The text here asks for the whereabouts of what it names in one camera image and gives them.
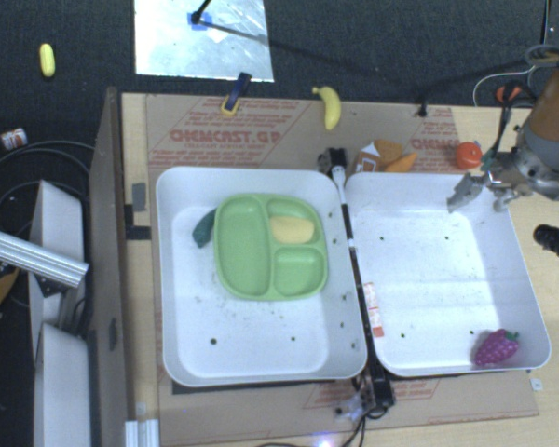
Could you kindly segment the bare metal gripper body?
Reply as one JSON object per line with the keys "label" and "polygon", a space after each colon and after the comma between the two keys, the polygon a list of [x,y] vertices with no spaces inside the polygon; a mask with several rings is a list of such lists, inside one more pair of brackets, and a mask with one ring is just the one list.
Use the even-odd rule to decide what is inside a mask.
{"label": "bare metal gripper body", "polygon": [[539,194],[559,202],[559,171],[547,166],[527,146],[516,145],[509,152],[489,149],[482,163],[484,186],[492,193],[512,188],[521,197]]}

